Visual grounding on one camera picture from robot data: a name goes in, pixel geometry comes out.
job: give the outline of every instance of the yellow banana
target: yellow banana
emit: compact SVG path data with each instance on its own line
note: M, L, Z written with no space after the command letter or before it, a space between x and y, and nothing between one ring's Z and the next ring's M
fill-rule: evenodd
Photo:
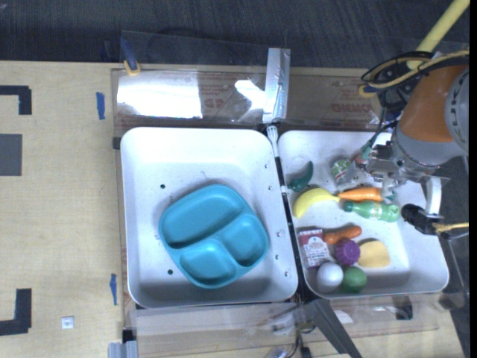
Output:
M297 218L305 215L310 206L318 201L334 200L340 201L338 196L334 196L324 188L314 188L298 196L293 204L293 215Z

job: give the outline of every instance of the green ball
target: green ball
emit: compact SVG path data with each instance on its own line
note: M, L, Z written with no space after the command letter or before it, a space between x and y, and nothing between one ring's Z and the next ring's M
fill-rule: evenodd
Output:
M344 277L341 287L345 292L359 293L364 289L366 283L366 274L357 266L350 266L344 269Z

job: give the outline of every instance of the light wood tabletop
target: light wood tabletop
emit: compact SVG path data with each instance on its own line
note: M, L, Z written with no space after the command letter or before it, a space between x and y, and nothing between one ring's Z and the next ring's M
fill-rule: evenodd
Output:
M14 318L16 289L32 290L31 328L0 336L0 357L107 357L108 344L121 341L111 81L111 71L120 68L0 61L0 85L29 86L33 102L32 115L20 116L18 97L0 95L0 134L22 135L22 176L0 176L0 319ZM104 119L97 92L105 97ZM73 317L74 327L62 328L64 317ZM435 320L432 330L353 341L363 357L463 357L450 314L436 310ZM309 347L314 357L337 354L326 341ZM265 357L269 351L187 357Z

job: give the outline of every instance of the white ball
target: white ball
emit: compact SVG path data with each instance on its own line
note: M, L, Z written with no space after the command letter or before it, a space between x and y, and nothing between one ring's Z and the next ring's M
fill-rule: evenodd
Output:
M327 262L318 268L316 284L320 293L330 293L343 281L343 269L336 263Z

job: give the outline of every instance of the green pepper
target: green pepper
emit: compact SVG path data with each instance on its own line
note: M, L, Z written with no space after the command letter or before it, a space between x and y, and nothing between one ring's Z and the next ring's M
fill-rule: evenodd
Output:
M306 165L306 170L303 175L299 176L298 178L293 179L290 184L288 185L289 189L293 189L295 192L299 192L304 189L313 176L313 163L308 162Z

